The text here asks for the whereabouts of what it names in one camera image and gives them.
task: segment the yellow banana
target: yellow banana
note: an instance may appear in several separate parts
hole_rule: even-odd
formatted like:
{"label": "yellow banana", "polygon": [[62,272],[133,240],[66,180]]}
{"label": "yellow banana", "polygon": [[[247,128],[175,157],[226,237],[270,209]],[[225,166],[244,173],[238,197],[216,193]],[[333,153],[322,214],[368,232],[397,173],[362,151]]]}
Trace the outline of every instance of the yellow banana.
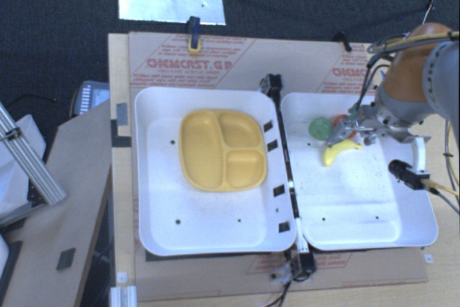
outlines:
{"label": "yellow banana", "polygon": [[326,147],[323,153],[323,164],[325,166],[330,166],[336,159],[336,156],[340,154],[342,151],[349,150],[349,149],[359,150],[361,148],[362,148],[362,145],[346,138],[343,141],[338,142],[335,145],[332,145],[331,147],[329,146]]}

